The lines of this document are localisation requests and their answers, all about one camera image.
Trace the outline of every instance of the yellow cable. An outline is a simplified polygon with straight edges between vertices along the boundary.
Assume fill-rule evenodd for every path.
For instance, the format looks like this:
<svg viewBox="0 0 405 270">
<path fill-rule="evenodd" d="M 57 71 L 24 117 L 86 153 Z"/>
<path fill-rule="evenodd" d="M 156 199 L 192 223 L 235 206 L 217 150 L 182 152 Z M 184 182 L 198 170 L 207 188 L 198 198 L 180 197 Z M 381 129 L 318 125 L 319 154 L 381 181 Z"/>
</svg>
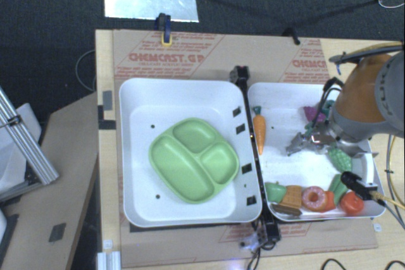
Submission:
<svg viewBox="0 0 405 270">
<path fill-rule="evenodd" d="M 392 152 L 392 147 L 394 146 L 395 139 L 396 139 L 396 137 L 394 136 L 394 138 L 392 139 L 392 142 L 391 142 L 391 148 L 390 148 L 390 152 L 389 152 L 389 155 L 388 155 L 388 157 L 389 157 L 389 160 L 388 160 L 388 169 L 389 170 L 388 170 L 388 172 L 391 170 L 391 152 Z M 398 194 L 398 192 L 397 192 L 397 190 L 396 190 L 396 188 L 394 186 L 394 183 L 392 182 L 390 172 L 388 173 L 388 179 L 390 181 L 392 191 L 394 192 L 394 195 L 395 195 L 396 199 L 399 201 L 400 204 L 405 205 L 404 201 L 400 198 L 400 196 L 399 196 L 399 194 Z"/>
<path fill-rule="evenodd" d="M 391 204 L 394 204 L 395 206 L 398 206 L 399 208 L 403 209 L 405 211 L 405 206 L 392 200 L 391 198 L 388 198 L 384 196 L 382 193 L 379 192 L 370 192 L 370 195 L 375 199 L 375 200 L 385 200 L 387 202 L 390 202 Z"/>
</svg>

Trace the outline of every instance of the blue clamp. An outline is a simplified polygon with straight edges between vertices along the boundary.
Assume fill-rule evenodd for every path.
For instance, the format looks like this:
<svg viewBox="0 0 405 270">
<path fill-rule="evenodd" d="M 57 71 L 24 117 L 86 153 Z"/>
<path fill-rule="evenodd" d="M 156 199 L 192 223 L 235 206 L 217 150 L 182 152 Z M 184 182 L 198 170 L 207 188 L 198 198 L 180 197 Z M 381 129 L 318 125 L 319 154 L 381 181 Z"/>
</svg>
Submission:
<svg viewBox="0 0 405 270">
<path fill-rule="evenodd" d="M 160 13 L 157 19 L 154 21 L 154 29 L 161 30 L 162 33 L 162 45 L 171 46 L 171 27 L 170 27 L 170 15 Z"/>
</svg>

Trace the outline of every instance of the green plate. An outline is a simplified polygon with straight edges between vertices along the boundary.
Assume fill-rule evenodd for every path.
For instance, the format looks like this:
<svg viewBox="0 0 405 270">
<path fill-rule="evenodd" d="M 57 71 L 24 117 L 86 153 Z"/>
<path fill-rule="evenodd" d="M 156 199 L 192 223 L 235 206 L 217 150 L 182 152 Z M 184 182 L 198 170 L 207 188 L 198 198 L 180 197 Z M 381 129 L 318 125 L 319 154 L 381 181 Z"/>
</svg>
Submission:
<svg viewBox="0 0 405 270">
<path fill-rule="evenodd" d="M 149 161 L 167 186 L 191 204 L 213 198 L 239 170 L 232 146 L 198 118 L 183 120 L 159 135 L 149 148 Z"/>
</svg>

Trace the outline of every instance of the toy donut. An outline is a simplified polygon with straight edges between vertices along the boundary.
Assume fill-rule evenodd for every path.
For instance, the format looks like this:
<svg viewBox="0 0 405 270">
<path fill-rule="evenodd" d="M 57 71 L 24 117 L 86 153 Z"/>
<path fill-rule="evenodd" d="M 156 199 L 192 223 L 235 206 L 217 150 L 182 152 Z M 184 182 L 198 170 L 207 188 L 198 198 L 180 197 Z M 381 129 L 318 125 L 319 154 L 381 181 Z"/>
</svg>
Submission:
<svg viewBox="0 0 405 270">
<path fill-rule="evenodd" d="M 327 202 L 328 197 L 320 187 L 308 187 L 302 192 L 302 205 L 310 211 L 320 212 L 324 210 Z"/>
</svg>

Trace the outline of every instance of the white cable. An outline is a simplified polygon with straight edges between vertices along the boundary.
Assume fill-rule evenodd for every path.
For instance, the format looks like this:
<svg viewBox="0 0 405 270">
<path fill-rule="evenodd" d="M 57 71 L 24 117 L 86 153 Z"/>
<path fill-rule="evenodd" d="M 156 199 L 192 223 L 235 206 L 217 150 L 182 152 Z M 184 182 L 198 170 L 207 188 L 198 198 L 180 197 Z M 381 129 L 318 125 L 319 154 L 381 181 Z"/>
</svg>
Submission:
<svg viewBox="0 0 405 270">
<path fill-rule="evenodd" d="M 387 8 L 387 9 L 399 8 L 399 7 L 404 6 L 404 3 L 398 4 L 398 5 L 396 5 L 396 6 L 386 6 L 386 5 L 384 5 L 384 4 L 382 3 L 382 0 L 378 0 L 378 4 L 379 4 L 381 7 Z"/>
<path fill-rule="evenodd" d="M 79 59 L 78 59 L 77 62 L 76 62 L 76 66 L 75 66 L 75 73 L 76 73 L 77 81 L 79 81 L 79 83 L 80 83 L 84 88 L 86 88 L 88 91 L 91 91 L 91 92 L 96 91 L 96 88 L 95 88 L 96 78 L 94 78 L 94 80 L 93 80 L 93 88 L 90 88 L 88 85 L 86 85 L 86 84 L 82 81 L 82 79 L 80 79 L 80 77 L 79 77 L 79 75 L 78 75 L 78 65 L 79 65 L 79 63 L 81 62 L 81 60 L 83 60 L 86 56 L 88 56 L 89 54 L 91 54 L 91 53 L 93 53 L 93 52 L 95 52 L 95 51 L 96 51 L 96 50 L 90 50 L 90 51 L 87 51 L 86 53 L 84 53 L 81 57 L 79 57 Z"/>
</svg>

